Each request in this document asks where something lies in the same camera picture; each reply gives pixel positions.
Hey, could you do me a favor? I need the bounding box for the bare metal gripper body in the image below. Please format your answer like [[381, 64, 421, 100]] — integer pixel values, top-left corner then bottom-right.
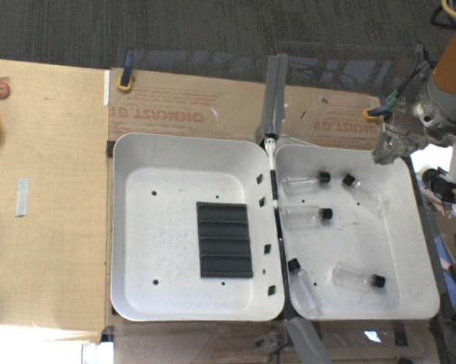
[[381, 95, 456, 156]]

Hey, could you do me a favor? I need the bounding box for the white plastic tray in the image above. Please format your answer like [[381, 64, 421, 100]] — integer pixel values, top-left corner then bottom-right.
[[262, 142, 452, 331], [101, 130, 297, 333]]

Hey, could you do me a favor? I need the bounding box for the black ribbed plastic holder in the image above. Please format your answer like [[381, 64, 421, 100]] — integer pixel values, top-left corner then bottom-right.
[[190, 200, 259, 283]]

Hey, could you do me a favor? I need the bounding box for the brown cardboard board red print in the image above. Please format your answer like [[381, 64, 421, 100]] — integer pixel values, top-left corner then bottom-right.
[[89, 67, 456, 364]]

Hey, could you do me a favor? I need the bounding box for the black cylinder on white bracket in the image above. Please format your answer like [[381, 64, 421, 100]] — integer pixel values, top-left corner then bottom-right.
[[419, 136, 456, 205]]

